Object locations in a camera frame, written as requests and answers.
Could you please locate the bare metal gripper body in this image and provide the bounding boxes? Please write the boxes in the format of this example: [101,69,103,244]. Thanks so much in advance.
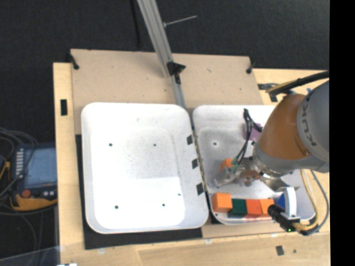
[235,159,267,187]

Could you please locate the orange cube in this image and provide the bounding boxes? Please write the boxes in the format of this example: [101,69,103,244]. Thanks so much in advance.
[246,199,263,216]
[260,198,275,215]
[211,192,233,213]
[220,158,235,172]

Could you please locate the green cube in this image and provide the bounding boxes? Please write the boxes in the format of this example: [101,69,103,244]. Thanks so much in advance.
[227,198,247,216]

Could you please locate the purple cube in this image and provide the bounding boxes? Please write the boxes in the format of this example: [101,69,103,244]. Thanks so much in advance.
[242,122,263,142]

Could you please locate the white plastic tray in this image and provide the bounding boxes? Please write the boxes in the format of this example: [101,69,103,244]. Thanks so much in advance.
[191,104,317,226]
[80,101,210,234]

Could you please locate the pale brown flat board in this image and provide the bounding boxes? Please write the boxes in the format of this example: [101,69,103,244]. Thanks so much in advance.
[69,48,276,239]

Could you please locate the black cylinder on white bracket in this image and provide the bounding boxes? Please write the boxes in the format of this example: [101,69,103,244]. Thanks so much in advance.
[267,186,302,233]

